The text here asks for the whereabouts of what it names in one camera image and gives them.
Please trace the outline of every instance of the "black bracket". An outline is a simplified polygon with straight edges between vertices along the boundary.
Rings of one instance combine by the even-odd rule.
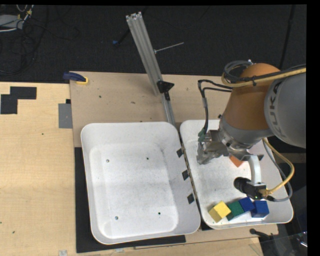
[[[158,81],[156,85],[158,86],[159,92],[164,94],[165,99],[170,101],[169,91],[175,84],[172,82]]]

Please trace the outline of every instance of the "wooden table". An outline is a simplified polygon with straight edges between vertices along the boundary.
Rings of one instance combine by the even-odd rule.
[[[119,84],[128,82],[124,79],[128,74],[96,75],[113,76]],[[140,74],[138,78],[146,83],[146,76]],[[190,77],[166,78],[173,77],[185,80],[185,86],[188,86]],[[10,94],[10,87],[36,87],[37,96],[36,100],[19,99],[17,114],[0,114],[0,256],[58,256],[59,253],[65,255],[64,250],[67,256],[116,254],[114,249],[76,252],[74,148],[77,146],[74,141],[77,138],[74,138],[73,129],[59,128],[58,114],[58,104],[64,104],[70,98],[72,117],[74,111],[78,111],[75,107],[77,99],[70,94],[70,84],[0,82],[0,94]],[[185,87],[177,88],[188,92]],[[109,87],[110,96],[116,92],[119,90]],[[172,89],[171,95],[183,97],[178,89]],[[199,102],[193,108],[203,111],[198,93],[195,96],[190,94],[187,101],[193,97]],[[177,111],[178,98],[172,105],[174,111]],[[188,110],[187,105],[179,105],[179,111],[184,110]],[[255,228],[266,234],[278,233],[276,224]],[[121,255],[256,256],[255,250],[261,250],[259,240],[249,233],[249,229],[198,230],[186,235],[184,244],[128,247]]]

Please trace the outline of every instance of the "blue clamp handle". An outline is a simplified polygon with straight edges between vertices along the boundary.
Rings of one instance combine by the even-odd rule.
[[[80,74],[73,73],[73,72],[64,72],[63,77],[64,80],[73,80],[73,81],[81,81],[85,82],[86,78]]]

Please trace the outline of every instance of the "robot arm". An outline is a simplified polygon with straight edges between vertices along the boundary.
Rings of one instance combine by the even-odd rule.
[[[230,74],[239,67],[245,67],[239,77]],[[234,61],[226,65],[222,82],[232,90],[231,95],[218,130],[207,132],[206,122],[199,133],[197,161],[206,164],[222,155],[248,161],[251,180],[238,177],[234,186],[253,199],[262,199],[270,193],[260,176],[263,155],[252,155],[248,149],[273,135],[306,148],[306,69],[299,66],[280,71],[265,63]],[[208,111],[201,81],[198,87]]]

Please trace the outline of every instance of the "blue and yellow clamp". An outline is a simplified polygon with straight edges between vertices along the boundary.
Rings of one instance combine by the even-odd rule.
[[[73,72],[64,72],[62,78],[64,80],[75,81],[77,85],[86,85],[88,83],[87,77]]]

